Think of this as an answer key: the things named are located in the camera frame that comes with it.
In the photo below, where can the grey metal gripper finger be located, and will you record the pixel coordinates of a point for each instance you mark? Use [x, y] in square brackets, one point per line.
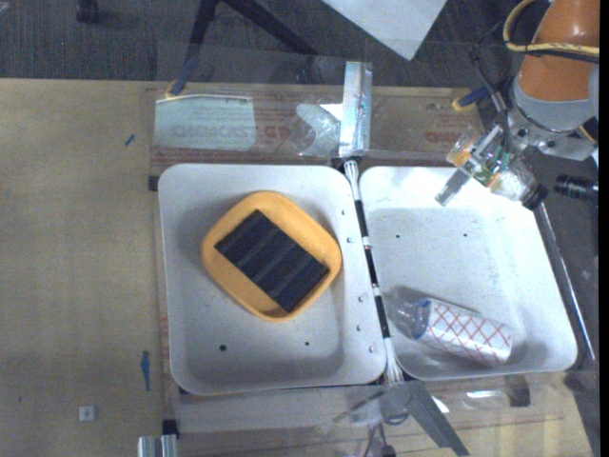
[452, 189]

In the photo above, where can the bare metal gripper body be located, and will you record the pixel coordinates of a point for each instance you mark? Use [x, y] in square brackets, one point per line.
[547, 142]

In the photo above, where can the clear bottle with black cap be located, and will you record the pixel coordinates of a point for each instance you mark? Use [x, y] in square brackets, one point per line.
[516, 184]

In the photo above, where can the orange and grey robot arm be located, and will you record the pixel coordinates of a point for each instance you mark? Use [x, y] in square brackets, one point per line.
[559, 41]

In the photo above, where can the white plastic tray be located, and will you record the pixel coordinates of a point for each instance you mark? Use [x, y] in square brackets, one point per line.
[266, 355]
[452, 245]

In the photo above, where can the thin black and white rod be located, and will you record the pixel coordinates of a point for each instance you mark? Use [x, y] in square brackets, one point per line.
[368, 255]

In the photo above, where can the clear bottle red lattice label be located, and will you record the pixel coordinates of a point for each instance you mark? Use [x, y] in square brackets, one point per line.
[457, 329]

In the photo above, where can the brown cardboard board red print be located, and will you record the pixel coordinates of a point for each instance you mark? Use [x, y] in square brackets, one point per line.
[285, 112]

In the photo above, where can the orange divided plate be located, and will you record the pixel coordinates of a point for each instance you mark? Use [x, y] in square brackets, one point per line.
[228, 264]

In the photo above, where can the black cylinder on white bracket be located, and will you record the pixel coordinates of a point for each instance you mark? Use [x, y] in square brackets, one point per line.
[573, 188]

